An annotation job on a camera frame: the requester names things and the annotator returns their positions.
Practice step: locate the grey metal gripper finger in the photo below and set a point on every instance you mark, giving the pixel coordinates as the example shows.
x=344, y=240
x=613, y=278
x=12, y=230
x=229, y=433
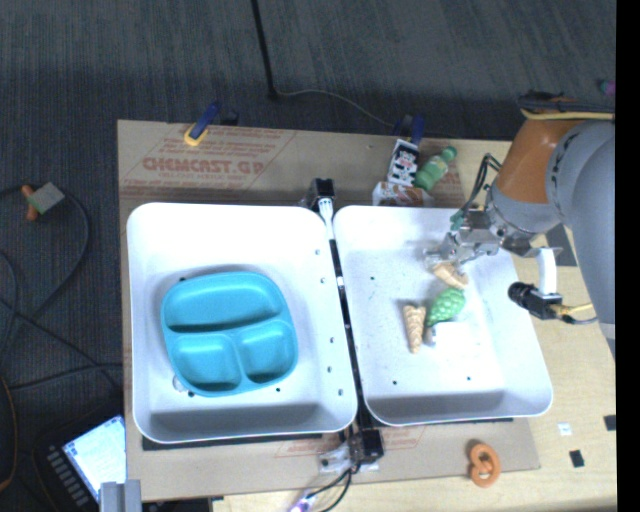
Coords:
x=464, y=261
x=442, y=251

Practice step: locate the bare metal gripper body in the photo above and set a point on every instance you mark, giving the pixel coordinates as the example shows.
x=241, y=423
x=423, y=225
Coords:
x=478, y=234

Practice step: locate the tan waffle cone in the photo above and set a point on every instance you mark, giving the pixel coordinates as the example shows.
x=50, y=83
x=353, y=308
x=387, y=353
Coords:
x=449, y=276
x=414, y=325

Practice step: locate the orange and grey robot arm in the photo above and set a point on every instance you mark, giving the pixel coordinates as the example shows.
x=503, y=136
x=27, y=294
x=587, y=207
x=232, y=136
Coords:
x=575, y=175

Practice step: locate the green grapes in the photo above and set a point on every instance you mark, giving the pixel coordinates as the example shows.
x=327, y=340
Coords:
x=445, y=306

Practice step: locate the brown and white packet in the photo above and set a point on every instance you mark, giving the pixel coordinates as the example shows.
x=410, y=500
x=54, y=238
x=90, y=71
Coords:
x=400, y=196

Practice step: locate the green bottle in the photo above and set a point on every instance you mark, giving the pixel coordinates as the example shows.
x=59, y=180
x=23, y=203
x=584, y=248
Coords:
x=432, y=171

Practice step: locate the white milk carton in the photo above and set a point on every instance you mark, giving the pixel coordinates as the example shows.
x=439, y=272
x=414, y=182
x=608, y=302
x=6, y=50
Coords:
x=402, y=165

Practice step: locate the thin black and white rod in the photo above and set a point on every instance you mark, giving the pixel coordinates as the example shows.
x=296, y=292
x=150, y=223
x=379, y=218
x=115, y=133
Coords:
x=342, y=290

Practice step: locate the white plastic tray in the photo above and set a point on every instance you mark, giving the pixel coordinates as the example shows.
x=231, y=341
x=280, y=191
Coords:
x=225, y=235
x=400, y=370

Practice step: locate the orange pretzel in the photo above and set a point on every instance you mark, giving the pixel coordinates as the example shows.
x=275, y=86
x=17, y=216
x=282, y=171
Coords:
x=483, y=463

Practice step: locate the blue divided plate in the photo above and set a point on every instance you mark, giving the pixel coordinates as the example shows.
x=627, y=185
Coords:
x=227, y=332

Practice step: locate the brown cardboard board red print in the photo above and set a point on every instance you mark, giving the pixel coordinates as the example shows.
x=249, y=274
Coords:
x=200, y=165

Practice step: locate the black cylinder on white bracket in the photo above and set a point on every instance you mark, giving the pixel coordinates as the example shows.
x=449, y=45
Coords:
x=535, y=296

